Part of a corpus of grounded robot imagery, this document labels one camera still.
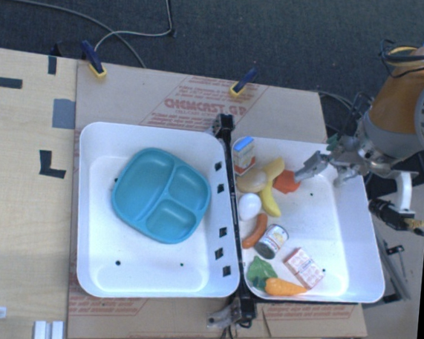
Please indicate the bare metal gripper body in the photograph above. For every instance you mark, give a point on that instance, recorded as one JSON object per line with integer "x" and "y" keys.
{"x": 355, "y": 158}

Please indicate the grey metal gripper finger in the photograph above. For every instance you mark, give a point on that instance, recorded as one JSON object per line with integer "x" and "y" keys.
{"x": 311, "y": 168}
{"x": 341, "y": 177}

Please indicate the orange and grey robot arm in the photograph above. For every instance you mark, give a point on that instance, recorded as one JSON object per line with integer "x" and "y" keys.
{"x": 397, "y": 108}

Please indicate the orange polygon block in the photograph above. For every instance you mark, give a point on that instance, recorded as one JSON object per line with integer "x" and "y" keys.
{"x": 286, "y": 182}

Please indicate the white plastic tray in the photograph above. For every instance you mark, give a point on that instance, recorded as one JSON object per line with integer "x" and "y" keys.
{"x": 142, "y": 270}
{"x": 326, "y": 220}

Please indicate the yellow banana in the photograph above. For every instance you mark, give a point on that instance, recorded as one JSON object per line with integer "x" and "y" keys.
{"x": 270, "y": 200}

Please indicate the tan bread roll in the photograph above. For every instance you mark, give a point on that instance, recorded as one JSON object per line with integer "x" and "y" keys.
{"x": 251, "y": 180}

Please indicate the blue and white carton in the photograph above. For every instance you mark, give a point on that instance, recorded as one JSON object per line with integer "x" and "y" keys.
{"x": 243, "y": 153}

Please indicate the white egg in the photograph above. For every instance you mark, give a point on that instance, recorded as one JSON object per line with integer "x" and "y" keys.
{"x": 249, "y": 206}

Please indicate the orange sausage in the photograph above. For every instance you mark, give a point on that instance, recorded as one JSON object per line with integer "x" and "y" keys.
{"x": 256, "y": 230}

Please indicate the small labelled can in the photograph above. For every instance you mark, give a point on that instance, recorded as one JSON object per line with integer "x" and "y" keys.
{"x": 272, "y": 241}

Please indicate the thin black rod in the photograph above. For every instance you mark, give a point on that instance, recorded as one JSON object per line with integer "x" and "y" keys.
{"x": 235, "y": 204}

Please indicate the pink and white carton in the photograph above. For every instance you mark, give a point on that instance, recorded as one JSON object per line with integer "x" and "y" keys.
{"x": 304, "y": 268}

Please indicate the orange carrot with green leaves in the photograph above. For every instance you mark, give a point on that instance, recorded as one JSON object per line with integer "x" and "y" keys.
{"x": 272, "y": 280}

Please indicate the brown cardboard board red print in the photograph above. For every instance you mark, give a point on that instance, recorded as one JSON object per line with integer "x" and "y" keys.
{"x": 189, "y": 99}

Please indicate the blue divided plate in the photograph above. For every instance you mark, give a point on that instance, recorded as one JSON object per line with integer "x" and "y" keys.
{"x": 161, "y": 195}

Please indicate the black cylinder on white bracket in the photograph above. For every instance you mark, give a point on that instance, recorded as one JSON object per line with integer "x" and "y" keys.
{"x": 398, "y": 209}

